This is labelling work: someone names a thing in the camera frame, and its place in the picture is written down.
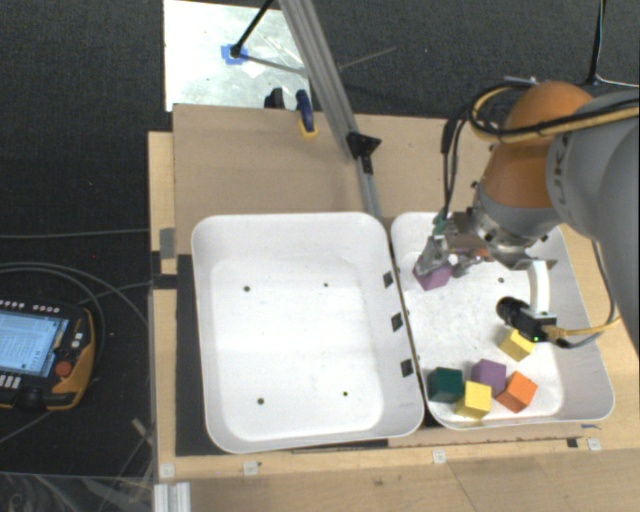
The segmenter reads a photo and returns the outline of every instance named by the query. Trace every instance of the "black carpet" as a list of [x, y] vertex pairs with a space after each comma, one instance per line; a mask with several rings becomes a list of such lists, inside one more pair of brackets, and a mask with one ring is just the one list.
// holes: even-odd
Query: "black carpet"
[[[338, 64], [396, 48], [344, 69], [355, 111], [448, 116], [505, 74], [583, 80], [598, 1], [316, 5]], [[639, 13], [636, 1], [609, 3], [603, 76], [638, 81]], [[0, 235], [148, 226], [146, 134], [170, 128], [163, 107], [162, 27], [160, 0], [0, 2]], [[15, 261], [67, 265], [115, 286], [151, 277], [146, 234], [0, 237], [0, 263]], [[85, 298], [75, 286], [44, 274], [0, 274], [0, 292]], [[126, 293], [146, 311], [144, 288]], [[131, 421], [151, 423], [147, 331], [122, 300], [110, 296], [102, 303], [109, 335], [98, 381], [77, 409], [48, 416], [2, 443], [0, 471], [144, 471], [146, 445], [125, 463], [140, 440]], [[0, 411], [0, 439], [33, 418]]]

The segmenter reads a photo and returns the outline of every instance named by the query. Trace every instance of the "purple cube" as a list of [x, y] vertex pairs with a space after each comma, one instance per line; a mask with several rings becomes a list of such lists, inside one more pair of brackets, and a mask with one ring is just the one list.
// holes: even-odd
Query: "purple cube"
[[471, 369], [471, 380], [491, 386], [491, 396], [495, 397], [507, 387], [507, 367], [489, 359], [481, 359]]
[[453, 266], [451, 263], [446, 262], [439, 268], [436, 268], [429, 272], [427, 275], [420, 276], [416, 272], [416, 267], [413, 267], [413, 275], [422, 286], [422, 289], [425, 291], [433, 290], [434, 288], [440, 288], [441, 286], [445, 286], [451, 276], [453, 275]]

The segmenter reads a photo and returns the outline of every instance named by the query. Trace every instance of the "black clamp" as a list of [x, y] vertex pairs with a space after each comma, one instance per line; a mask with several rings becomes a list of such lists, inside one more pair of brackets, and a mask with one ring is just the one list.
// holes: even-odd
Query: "black clamp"
[[362, 167], [365, 174], [373, 174], [373, 164], [371, 163], [371, 153], [382, 143], [380, 139], [362, 135], [358, 132], [350, 132], [347, 135], [347, 144], [351, 155], [356, 160], [362, 161]]

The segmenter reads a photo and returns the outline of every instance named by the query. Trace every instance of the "green cube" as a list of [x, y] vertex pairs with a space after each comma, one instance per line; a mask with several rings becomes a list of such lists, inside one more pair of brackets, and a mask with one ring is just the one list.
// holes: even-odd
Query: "green cube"
[[432, 402], [456, 402], [464, 396], [462, 371], [439, 366], [427, 377], [427, 394]]

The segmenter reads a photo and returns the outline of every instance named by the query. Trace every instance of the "blue display screen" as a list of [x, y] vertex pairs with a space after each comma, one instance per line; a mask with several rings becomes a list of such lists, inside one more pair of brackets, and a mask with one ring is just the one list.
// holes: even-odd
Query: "blue display screen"
[[0, 371], [46, 377], [65, 318], [0, 311]]

